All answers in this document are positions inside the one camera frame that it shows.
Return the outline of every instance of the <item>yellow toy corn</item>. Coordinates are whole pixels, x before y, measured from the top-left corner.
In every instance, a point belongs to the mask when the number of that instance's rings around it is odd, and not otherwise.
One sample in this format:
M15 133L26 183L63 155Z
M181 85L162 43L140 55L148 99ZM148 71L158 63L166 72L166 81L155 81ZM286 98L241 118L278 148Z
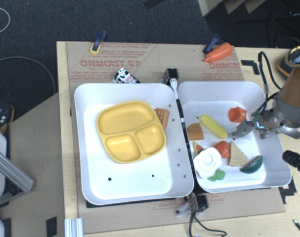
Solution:
M217 123L212 117L208 115L202 115L199 121L203 126L205 126L209 131L214 133L220 139L226 139L228 137L228 132Z

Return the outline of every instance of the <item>white tray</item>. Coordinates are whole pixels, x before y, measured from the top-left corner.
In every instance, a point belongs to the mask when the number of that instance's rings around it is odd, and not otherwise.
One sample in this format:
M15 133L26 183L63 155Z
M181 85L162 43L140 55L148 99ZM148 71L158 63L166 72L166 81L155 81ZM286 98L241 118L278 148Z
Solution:
M232 132L238 123L228 118L230 108L240 107L247 110L247 120L252 120L254 112L265 100L262 89L253 82L184 82L178 87L178 95L182 104L184 119L188 127L197 119L207 114L222 125L229 136L225 141L233 141ZM202 126L204 139L197 141L203 148L215 145L221 139ZM222 159L220 168L225 171L223 180L215 182L203 179L197 175L199 185L207 192L218 193L236 190L259 189L287 185L291 180L291 171L282 160L284 152L277 134L270 134L268 138L260 139L259 133L253 130L248 135L234 140L238 148L252 159L262 155L263 165L253 174L242 173L240 167L232 167L227 159Z
M82 192L96 205L185 197L194 180L174 93L161 83L87 83L74 95ZM112 160L97 133L96 118L105 108L133 100L170 112L167 143L158 154L134 163Z

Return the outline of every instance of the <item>black pen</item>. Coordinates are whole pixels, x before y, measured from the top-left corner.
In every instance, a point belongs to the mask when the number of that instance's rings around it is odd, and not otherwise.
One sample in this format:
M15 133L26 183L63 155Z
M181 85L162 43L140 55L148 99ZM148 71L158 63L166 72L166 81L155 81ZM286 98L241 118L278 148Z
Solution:
M299 223L297 222L297 220L294 219L293 222L294 222L294 224L296 225L296 227L300 230L300 225L299 225Z

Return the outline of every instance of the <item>black floor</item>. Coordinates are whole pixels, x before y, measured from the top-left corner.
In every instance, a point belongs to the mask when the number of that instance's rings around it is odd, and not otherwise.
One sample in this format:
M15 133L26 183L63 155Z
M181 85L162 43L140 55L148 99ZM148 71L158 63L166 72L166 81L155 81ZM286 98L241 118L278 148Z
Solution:
M10 15L0 32L0 59L6 58L0 61L0 99L13 105L15 118L43 102L58 91L56 42L94 41L100 28L108 42L207 44L217 33L219 43L241 47L300 44L300 16L291 17L300 13L300 0L268 0L250 14L241 5L230 15L221 3L206 17L197 0L152 1L0 0ZM0 10L0 30L7 22Z

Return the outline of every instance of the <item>yellow plate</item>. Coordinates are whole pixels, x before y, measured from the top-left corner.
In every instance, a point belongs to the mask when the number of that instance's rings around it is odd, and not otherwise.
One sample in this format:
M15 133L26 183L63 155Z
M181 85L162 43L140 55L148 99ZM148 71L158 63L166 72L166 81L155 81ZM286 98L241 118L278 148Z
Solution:
M151 157L166 145L162 124L143 101L130 101L101 111L97 130L109 156L120 163Z

